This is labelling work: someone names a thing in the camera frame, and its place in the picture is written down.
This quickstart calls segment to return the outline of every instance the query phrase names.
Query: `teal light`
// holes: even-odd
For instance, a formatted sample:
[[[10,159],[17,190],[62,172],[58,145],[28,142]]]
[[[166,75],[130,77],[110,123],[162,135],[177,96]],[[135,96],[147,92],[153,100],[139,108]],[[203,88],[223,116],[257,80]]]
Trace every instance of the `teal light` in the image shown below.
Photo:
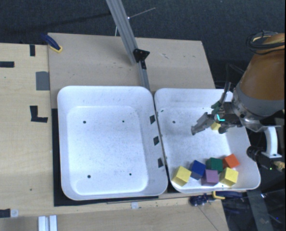
[[[220,119],[219,114],[216,114],[216,117],[218,118],[219,121],[225,121],[225,119]]]

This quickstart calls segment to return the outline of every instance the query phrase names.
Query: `orange block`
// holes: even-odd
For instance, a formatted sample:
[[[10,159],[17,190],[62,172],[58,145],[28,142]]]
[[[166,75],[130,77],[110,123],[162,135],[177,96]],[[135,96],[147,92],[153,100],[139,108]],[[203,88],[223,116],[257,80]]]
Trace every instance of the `orange block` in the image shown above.
[[[223,159],[223,168],[234,168],[238,165],[240,165],[240,163],[233,153]]]

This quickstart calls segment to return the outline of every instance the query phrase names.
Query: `empty white tray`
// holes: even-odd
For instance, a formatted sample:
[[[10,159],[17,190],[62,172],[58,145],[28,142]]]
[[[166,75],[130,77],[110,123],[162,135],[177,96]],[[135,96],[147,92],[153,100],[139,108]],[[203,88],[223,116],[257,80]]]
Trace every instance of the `empty white tray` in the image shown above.
[[[219,134],[211,128],[194,136],[191,133],[191,126],[205,112],[211,113],[211,105],[220,99],[222,93],[223,90],[219,89],[160,89],[155,93],[154,101],[170,179],[179,166],[189,168],[194,160],[205,163],[210,157],[223,158],[234,153],[240,162],[234,168],[239,174],[237,183],[232,187],[221,183],[213,187],[202,186],[200,180],[193,178],[182,187],[172,182],[181,193],[241,191],[255,189],[260,184],[257,164],[246,153],[250,142],[244,127],[229,128],[225,134]],[[226,100],[231,99],[230,92]]]
[[[73,200],[156,196],[168,184],[153,97],[143,87],[58,93],[62,190]]]

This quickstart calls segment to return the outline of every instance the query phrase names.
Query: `wooden table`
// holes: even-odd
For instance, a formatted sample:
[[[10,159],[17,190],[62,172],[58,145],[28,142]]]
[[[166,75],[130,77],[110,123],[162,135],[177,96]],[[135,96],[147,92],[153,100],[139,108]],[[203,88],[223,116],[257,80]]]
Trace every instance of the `wooden table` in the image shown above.
[[[29,45],[0,43],[0,61],[15,63],[14,68],[0,67],[0,209],[19,213],[17,218],[0,219],[1,230],[16,230],[18,226],[21,230],[36,229],[37,217],[48,215],[58,215],[61,230],[87,230],[88,223],[93,223],[88,230],[186,230],[194,225],[211,231],[228,230],[221,201],[192,207],[188,196],[181,193],[164,193],[156,200],[138,202],[135,210],[130,202],[54,207],[51,108],[56,107],[58,90],[70,84],[90,84],[90,80],[93,85],[140,83],[138,70],[127,60],[119,37],[51,36],[63,46],[62,53],[35,45],[35,56],[31,56]],[[71,50],[69,43],[75,46],[78,40],[80,46]],[[200,41],[137,38],[137,43],[151,52],[146,64],[153,93],[164,87],[214,88]],[[82,51],[82,46],[90,49]],[[70,71],[71,63],[65,61],[71,54],[74,61],[81,59],[83,68],[92,57],[92,77],[78,77],[76,74],[82,72]],[[65,74],[58,78],[61,67]],[[37,89],[39,72],[50,72],[50,90]],[[32,122],[30,106],[37,106],[38,116],[48,117],[47,122]]]

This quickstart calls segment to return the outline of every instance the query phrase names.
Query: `purple block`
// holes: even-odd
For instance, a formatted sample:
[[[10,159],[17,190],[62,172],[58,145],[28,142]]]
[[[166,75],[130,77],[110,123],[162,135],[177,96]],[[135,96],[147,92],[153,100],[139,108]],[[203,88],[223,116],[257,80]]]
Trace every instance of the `purple block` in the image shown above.
[[[201,178],[201,184],[203,186],[214,186],[219,183],[219,175],[217,170],[206,169],[204,175]]]
[[[199,180],[205,173],[206,165],[202,164],[201,162],[194,160],[192,163],[192,167],[190,170],[192,171],[191,177]]]

